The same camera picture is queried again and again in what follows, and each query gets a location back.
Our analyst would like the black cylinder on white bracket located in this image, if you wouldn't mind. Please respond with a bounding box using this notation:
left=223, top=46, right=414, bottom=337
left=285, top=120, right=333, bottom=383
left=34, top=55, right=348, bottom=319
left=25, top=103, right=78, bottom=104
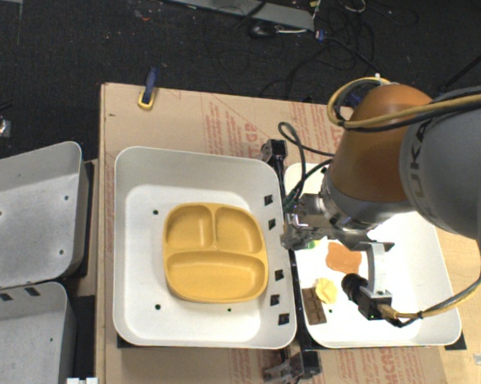
left=337, top=238, right=398, bottom=323

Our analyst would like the orange-brown biscuit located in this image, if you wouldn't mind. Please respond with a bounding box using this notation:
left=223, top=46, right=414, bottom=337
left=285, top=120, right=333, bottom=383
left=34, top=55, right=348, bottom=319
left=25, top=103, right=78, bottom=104
left=325, top=240, right=364, bottom=277

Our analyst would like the yellow crumpled toy food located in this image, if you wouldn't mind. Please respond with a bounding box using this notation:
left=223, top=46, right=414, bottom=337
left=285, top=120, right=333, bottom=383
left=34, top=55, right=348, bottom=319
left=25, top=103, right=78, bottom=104
left=313, top=277, right=340, bottom=306

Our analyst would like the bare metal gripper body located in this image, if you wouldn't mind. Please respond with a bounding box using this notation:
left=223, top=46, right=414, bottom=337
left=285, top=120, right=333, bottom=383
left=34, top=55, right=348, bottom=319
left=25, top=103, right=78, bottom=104
left=279, top=192, right=377, bottom=257

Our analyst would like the brown cardboard board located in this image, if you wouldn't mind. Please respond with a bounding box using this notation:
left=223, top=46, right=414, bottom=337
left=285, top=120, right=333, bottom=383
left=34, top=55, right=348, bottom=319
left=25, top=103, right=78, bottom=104
left=78, top=82, right=471, bottom=384

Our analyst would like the white plastic tray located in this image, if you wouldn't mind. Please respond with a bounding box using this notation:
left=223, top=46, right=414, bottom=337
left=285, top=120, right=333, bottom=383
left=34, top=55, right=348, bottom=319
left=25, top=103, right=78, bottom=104
left=100, top=144, right=312, bottom=358
left=270, top=161, right=474, bottom=360

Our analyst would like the black block with wires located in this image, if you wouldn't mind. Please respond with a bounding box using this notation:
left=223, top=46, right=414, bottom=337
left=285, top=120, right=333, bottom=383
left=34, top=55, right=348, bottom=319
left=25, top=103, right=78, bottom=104
left=261, top=346, right=323, bottom=384
left=260, top=137, right=289, bottom=169

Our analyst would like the thin black rod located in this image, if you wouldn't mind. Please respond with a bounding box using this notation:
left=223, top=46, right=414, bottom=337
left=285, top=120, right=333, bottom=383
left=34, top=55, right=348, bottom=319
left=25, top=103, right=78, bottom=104
left=257, top=155, right=325, bottom=356

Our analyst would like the yellow divided plate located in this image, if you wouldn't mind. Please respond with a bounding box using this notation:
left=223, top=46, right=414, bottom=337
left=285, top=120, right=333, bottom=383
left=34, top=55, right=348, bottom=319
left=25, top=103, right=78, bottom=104
left=157, top=199, right=275, bottom=309

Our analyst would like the brown chocolate bar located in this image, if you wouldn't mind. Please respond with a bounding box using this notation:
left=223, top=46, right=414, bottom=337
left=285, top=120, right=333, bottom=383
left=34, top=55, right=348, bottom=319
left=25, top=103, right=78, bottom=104
left=298, top=287, right=331, bottom=328

